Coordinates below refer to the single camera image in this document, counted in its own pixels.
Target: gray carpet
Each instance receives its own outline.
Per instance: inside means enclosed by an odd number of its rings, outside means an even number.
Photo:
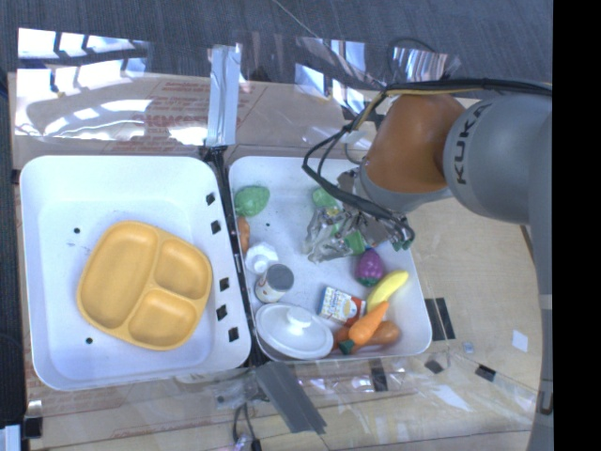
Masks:
[[[0,68],[15,71],[17,29],[38,28],[170,46],[231,43],[237,33],[386,46],[418,39],[456,55],[457,76],[552,81],[553,0],[0,0]],[[178,58],[156,69],[194,74]],[[8,103],[0,99],[0,427],[23,414],[23,360]]]

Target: small jar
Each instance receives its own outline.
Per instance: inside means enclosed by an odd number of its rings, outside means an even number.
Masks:
[[[292,289],[294,274],[284,264],[271,264],[257,279],[254,294],[262,303],[277,303]]]

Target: toy banana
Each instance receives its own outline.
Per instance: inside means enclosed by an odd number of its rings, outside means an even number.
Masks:
[[[367,312],[374,309],[382,301],[388,301],[396,290],[407,282],[408,278],[409,273],[407,271],[388,272],[367,296]]]

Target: kuka logo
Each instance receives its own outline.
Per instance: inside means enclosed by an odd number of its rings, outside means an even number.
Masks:
[[[457,142],[455,143],[455,176],[458,184],[467,184],[467,181],[463,178],[463,174],[465,172],[463,161],[465,159],[466,145],[467,140],[470,137],[471,128],[476,124],[478,117],[484,112],[484,110],[491,105],[492,103],[486,103],[477,107],[476,110],[472,112],[474,119],[466,119],[465,123],[463,124],[463,132],[460,132],[459,136],[457,137]]]

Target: white plastic container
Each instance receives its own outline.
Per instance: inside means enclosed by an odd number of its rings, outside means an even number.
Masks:
[[[309,161],[316,168],[316,160]],[[327,286],[338,288],[359,299],[364,299],[367,289],[354,278],[356,259],[338,258],[315,264],[302,251],[307,226],[315,206],[312,201],[317,183],[301,168],[302,158],[296,157],[242,157],[230,166],[229,181],[232,195],[247,185],[264,185],[270,189],[270,200],[264,210],[247,218],[251,235],[256,241],[277,242],[280,262],[295,275],[294,287],[285,293],[278,303],[293,304],[317,314],[323,290]],[[330,181],[355,165],[346,160],[329,159],[323,166],[323,175]],[[395,252],[389,242],[378,247],[384,268],[388,271],[403,269],[409,278],[390,299],[387,319],[400,328],[402,338],[383,348],[364,348],[356,354],[331,354],[324,359],[363,359],[384,356],[410,356],[424,352],[432,340],[430,317],[425,307],[419,276],[410,251]],[[254,316],[264,305],[252,289],[257,276],[248,273],[247,287]],[[340,324],[322,319],[333,331]],[[288,361],[283,354],[259,336],[262,350],[275,361]]]
[[[321,359],[333,344],[333,334],[325,322],[298,305],[261,306],[256,313],[256,330],[268,346],[294,359]]]
[[[190,157],[45,156],[21,173],[23,246],[33,365],[55,389],[76,390],[233,369],[250,331],[212,170]],[[208,257],[212,289],[193,335],[174,350],[134,346],[81,315],[76,291],[102,233],[141,221]]]

